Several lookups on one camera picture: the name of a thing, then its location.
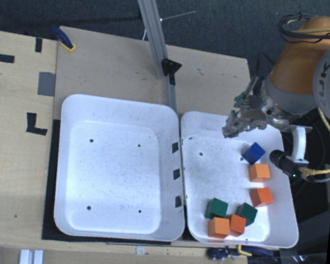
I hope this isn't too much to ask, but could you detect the white plastic tray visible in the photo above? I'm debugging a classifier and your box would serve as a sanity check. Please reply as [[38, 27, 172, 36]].
[[166, 109, 313, 255], [46, 91, 200, 250]]

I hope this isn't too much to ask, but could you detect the orange cube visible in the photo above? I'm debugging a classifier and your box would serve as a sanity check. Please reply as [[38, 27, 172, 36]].
[[246, 161, 273, 185], [247, 185, 276, 211], [227, 213, 248, 238], [206, 215, 233, 240]]

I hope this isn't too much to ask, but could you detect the green cube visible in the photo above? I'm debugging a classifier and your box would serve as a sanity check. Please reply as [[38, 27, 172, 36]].
[[203, 196, 229, 221], [233, 201, 259, 228]]

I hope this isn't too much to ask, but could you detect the blue cube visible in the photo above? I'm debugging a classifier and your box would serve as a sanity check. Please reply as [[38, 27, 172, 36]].
[[241, 140, 267, 167]]

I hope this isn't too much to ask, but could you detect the black cylinder on white bracket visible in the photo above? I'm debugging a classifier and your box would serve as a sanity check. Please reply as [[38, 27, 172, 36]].
[[267, 122, 315, 180]]

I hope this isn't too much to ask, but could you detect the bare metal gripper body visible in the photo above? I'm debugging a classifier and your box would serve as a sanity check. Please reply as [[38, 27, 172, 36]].
[[234, 90, 296, 135]]

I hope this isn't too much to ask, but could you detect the pale wood board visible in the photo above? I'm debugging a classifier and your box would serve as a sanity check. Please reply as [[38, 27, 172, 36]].
[[34, 26, 305, 264]]

